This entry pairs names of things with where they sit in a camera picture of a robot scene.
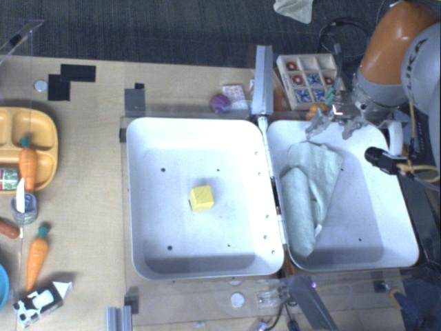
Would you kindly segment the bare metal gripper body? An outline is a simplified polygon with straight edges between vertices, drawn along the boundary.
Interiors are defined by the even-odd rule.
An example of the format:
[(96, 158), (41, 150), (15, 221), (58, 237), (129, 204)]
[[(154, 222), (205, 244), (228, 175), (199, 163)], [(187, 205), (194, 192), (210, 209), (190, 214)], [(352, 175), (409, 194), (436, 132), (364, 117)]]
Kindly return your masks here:
[(335, 96), (327, 100), (331, 115), (337, 121), (353, 121), (355, 123), (370, 123), (379, 127), (388, 118), (390, 107), (383, 106), (366, 97)]

